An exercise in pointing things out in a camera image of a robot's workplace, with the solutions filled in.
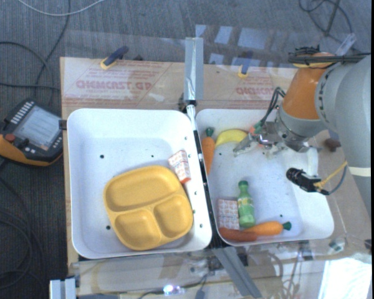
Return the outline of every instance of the red and white box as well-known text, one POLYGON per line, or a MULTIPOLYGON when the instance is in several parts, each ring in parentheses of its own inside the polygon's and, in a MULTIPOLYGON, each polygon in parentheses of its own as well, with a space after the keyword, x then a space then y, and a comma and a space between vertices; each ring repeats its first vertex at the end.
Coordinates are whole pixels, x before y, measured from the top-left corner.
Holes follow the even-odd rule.
POLYGON ((186 151, 180 150, 173 154, 168 158, 168 162, 182 184, 191 179, 186 151))
POLYGON ((238 203, 234 199, 218 199, 219 227, 239 229, 238 203))

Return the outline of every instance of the toy carrot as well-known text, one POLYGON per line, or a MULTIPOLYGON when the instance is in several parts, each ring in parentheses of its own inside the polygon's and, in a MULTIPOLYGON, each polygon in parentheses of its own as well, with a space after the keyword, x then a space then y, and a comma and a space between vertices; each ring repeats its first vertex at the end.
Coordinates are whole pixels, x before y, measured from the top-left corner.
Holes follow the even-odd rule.
POLYGON ((261 222, 250 228, 244 229, 243 232, 254 232, 259 236, 272 236, 281 234, 282 230, 290 230, 292 227, 290 222, 281 224, 277 221, 261 222))
POLYGON ((239 229, 228 229, 225 227, 219 228, 219 233, 225 239, 233 240, 235 242, 254 242, 258 234, 255 232, 246 232, 239 229))
POLYGON ((211 171, 213 156, 214 156, 214 148, 215 148, 215 141, 212 138, 213 128, 208 127, 205 131, 206 137, 203 138, 201 143, 202 154, 204 156, 204 164, 206 169, 206 174, 209 175, 211 171))

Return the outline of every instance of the yellow banana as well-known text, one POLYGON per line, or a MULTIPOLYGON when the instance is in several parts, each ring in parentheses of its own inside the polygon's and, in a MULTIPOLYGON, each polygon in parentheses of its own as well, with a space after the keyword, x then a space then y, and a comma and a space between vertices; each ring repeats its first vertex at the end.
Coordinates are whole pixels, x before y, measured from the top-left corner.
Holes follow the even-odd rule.
POLYGON ((223 131, 219 134, 218 138, 216 139, 215 147, 232 141, 241 142, 247 136, 247 134, 247 132, 239 130, 237 128, 223 131))

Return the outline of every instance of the yellow divided tray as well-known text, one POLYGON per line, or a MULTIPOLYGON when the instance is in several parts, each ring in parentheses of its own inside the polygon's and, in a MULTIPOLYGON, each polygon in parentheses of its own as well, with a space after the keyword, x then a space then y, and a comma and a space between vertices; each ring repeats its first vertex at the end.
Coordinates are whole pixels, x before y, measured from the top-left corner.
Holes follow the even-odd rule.
POLYGON ((145 166, 115 176, 103 192, 111 225, 133 250, 148 250, 188 233, 193 210, 176 174, 160 166, 145 166))

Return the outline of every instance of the green bottle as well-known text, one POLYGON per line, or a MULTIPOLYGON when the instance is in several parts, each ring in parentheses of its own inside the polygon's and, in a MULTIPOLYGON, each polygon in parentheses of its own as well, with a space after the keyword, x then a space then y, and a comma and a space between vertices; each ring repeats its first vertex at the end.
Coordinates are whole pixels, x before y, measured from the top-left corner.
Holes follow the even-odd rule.
POLYGON ((238 217, 239 225, 243 228, 250 228, 255 225, 254 201, 248 193, 248 182, 240 181, 238 183, 240 194, 238 195, 238 217))

